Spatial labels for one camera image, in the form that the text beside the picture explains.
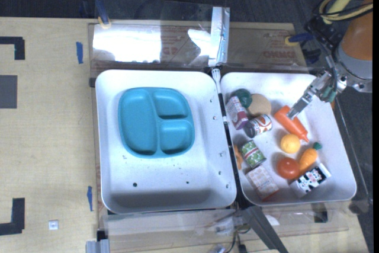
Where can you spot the yellow lemon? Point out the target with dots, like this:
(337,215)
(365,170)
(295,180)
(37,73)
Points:
(290,143)

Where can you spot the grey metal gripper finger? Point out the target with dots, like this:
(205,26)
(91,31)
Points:
(303,108)
(298,104)

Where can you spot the green and white can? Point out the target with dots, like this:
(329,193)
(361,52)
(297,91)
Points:
(252,154)

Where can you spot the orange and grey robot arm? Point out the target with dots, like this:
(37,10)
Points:
(356,41)

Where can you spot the orange and white carton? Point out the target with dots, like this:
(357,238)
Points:
(263,183)

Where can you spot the small orange toy food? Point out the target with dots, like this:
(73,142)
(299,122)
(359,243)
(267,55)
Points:
(238,158)

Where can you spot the tan round biscuit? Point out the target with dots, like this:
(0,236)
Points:
(260,105)

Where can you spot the orange carrot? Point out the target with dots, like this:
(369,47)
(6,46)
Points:
(308,158)

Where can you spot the green broccoli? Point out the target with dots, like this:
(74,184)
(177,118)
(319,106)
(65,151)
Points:
(244,96)

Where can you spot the black and white cow carton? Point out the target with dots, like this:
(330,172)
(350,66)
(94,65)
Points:
(311,180)

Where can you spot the blue divided plate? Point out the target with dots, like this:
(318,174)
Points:
(139,121)

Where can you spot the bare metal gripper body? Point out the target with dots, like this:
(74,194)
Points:
(321,84)

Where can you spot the red tomato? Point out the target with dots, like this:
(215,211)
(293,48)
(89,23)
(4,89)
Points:
(287,168)

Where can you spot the orange and white can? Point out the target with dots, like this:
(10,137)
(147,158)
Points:
(260,125)

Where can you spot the orange bottle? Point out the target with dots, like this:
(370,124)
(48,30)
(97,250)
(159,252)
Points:
(291,124)

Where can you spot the thin black and white rod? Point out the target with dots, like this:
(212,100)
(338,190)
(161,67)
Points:
(221,97)

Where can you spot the white plastic tray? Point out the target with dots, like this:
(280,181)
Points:
(325,163)
(165,180)

